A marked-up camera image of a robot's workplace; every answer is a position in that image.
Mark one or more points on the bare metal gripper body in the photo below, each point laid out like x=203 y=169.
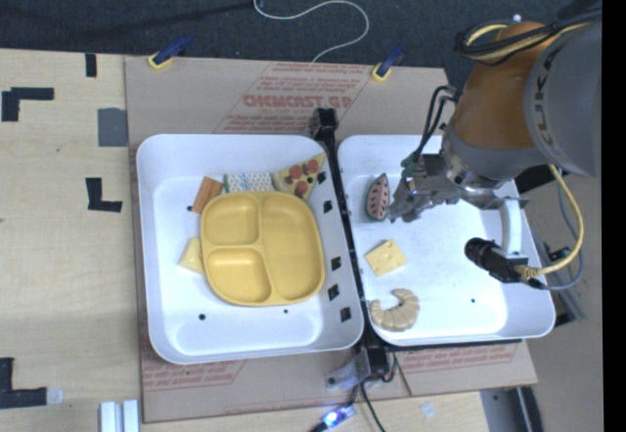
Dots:
x=433 y=185

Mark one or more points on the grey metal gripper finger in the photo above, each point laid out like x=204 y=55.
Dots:
x=410 y=215
x=394 y=212

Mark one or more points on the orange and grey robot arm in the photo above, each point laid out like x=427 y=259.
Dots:
x=494 y=98

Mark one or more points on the toy watermelon slice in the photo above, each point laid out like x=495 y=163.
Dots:
x=375 y=198

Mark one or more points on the yellow cheese slice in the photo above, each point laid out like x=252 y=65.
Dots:
x=192 y=255
x=385 y=258

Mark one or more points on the white plastic tray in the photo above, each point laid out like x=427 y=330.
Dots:
x=254 y=327
x=450 y=273

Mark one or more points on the beige toy croissant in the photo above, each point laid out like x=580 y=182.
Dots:
x=398 y=313

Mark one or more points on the toy pizza slice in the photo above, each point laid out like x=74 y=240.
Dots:
x=298 y=176

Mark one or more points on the yellow divided plate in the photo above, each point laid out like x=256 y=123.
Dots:
x=274 y=249

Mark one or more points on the white printed packet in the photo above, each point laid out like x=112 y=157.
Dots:
x=248 y=182

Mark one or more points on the orange wafer biscuit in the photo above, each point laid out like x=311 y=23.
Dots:
x=205 y=193

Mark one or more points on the brown cardboard board red print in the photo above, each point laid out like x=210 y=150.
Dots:
x=195 y=98

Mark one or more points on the black cylinder on white bracket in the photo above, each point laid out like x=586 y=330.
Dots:
x=491 y=256

